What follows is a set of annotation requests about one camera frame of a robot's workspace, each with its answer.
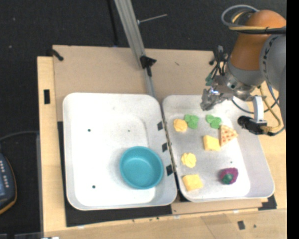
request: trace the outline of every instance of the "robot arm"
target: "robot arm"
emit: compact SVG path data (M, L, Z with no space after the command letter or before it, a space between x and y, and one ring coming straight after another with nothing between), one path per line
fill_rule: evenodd
M231 22L226 22L227 13L238 9L232 15ZM248 16L246 23L237 24L244 16ZM250 6L237 5L223 12L222 21L239 36L229 58L218 47L215 60L223 62L223 67L212 71L207 77L206 85L210 88L203 92L202 109L210 110L217 103L232 100L234 96L253 101L255 118L242 117L238 123L252 133L270 135L270 129L262 120L262 102L259 102L259 98L264 99L264 96L251 95L256 87L266 81L270 89L273 87L279 91L286 128L286 20L270 10L258 11Z

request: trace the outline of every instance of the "pizza slice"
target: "pizza slice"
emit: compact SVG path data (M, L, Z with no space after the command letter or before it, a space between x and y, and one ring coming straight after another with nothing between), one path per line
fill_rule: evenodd
M224 146L225 144L227 144L232 139L235 139L238 136L238 133L234 129L226 125L221 125L219 130L220 130L220 140L219 140L220 146Z

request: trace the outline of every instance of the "white tray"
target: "white tray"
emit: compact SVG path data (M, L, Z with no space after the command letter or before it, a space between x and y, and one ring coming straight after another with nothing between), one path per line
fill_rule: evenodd
M265 198L272 195L274 183L259 139L237 123L238 117L247 113L238 109L231 101L224 101L210 111L203 111L200 107L201 101L201 96L197 95L168 96L163 101L171 153L182 194L192 202ZM235 101L248 110L245 102ZM175 119L184 119L185 114L197 115L200 118L198 128L176 132L173 122ZM207 114L221 117L223 125L235 129L238 133L238 137L221 147L220 151L204 150L203 136L219 137L218 130L212 129L206 122ZM181 157L186 152L196 155L197 164L194 168L182 164ZM229 167L236 167L239 175L235 183L224 185L219 180L219 172ZM183 176L188 174L199 174L204 186L188 192L182 181Z
M165 168L166 149L161 108L149 95L71 93L63 101L66 192L79 210L162 206L177 196L174 174L154 188L128 186L119 171L125 150L144 146L155 151Z

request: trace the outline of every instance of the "wooden table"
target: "wooden table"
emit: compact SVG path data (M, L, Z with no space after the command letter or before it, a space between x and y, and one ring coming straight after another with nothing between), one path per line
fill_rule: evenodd
M43 230L66 238L283 238L287 236L286 133L260 136L275 183L277 208L258 211L267 199L172 203L172 215L67 227L57 122L71 92L146 93L144 72L128 48L54 45L62 57L38 57ZM157 99L172 94L201 95L211 71L211 51L147 49ZM268 124L276 121L265 114ZM239 229L243 221L245 229Z

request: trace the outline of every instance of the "blue bowl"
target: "blue bowl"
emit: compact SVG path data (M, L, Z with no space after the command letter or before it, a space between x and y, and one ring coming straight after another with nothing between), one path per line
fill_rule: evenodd
M160 157L146 147L132 147L120 159L120 172L124 181L133 188L155 187L163 178L164 166Z

